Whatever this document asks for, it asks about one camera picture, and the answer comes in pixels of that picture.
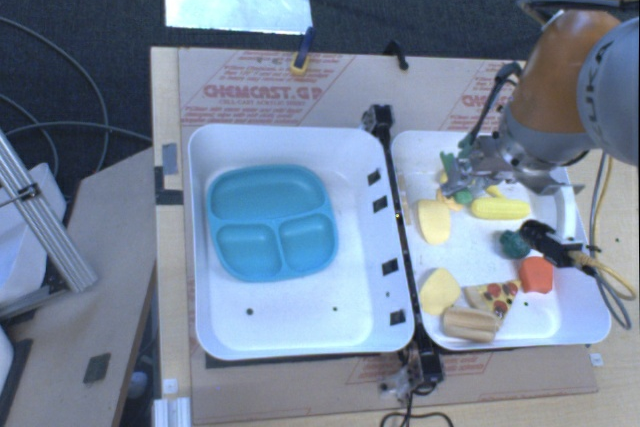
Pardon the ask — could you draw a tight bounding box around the orange toy vegetable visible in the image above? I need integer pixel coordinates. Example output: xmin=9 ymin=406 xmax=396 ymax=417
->
xmin=517 ymin=255 xmax=556 ymax=295

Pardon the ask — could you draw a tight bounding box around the pizza slice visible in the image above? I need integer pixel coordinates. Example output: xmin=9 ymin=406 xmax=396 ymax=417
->
xmin=464 ymin=279 xmax=523 ymax=319

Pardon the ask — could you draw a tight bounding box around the black cylinder on white bracket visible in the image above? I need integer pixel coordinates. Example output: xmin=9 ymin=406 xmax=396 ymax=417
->
xmin=518 ymin=184 xmax=587 ymax=269

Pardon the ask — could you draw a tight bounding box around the brown cardboard board red print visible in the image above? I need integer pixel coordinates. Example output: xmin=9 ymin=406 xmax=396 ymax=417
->
xmin=177 ymin=46 xmax=600 ymax=426

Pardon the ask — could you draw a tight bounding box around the thin black and white rod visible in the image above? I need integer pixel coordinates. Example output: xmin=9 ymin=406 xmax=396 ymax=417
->
xmin=372 ymin=124 xmax=427 ymax=352

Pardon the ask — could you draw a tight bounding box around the small yellow toy piece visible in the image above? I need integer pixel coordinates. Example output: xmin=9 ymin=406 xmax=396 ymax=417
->
xmin=435 ymin=188 xmax=464 ymax=213

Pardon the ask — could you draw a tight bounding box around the yellow rounded slice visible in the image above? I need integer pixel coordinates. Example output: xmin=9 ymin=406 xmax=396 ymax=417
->
xmin=418 ymin=267 xmax=463 ymax=317
xmin=415 ymin=198 xmax=453 ymax=246

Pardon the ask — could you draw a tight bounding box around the blue divided plate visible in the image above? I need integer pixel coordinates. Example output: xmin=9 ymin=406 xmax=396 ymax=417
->
xmin=205 ymin=163 xmax=340 ymax=284

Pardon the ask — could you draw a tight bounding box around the yellow corn cob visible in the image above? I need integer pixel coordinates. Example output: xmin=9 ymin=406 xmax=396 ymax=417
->
xmin=470 ymin=196 xmax=532 ymax=222

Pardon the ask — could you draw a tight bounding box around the tan hot dog bun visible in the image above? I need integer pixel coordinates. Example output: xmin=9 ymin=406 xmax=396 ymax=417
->
xmin=441 ymin=305 xmax=502 ymax=343

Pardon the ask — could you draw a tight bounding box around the dark green broccoli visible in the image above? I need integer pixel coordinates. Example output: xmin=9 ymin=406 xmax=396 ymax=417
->
xmin=499 ymin=229 xmax=532 ymax=260

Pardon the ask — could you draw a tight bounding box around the black block with thin wires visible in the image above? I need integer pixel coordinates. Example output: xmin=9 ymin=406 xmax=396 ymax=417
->
xmin=361 ymin=103 xmax=397 ymax=134
xmin=408 ymin=346 xmax=446 ymax=387

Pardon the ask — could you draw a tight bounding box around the white plastic tray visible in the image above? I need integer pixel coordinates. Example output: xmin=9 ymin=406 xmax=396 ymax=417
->
xmin=390 ymin=129 xmax=613 ymax=352
xmin=187 ymin=123 xmax=417 ymax=362

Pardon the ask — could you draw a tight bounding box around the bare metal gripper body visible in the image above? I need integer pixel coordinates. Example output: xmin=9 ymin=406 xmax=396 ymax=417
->
xmin=465 ymin=135 xmax=534 ymax=189

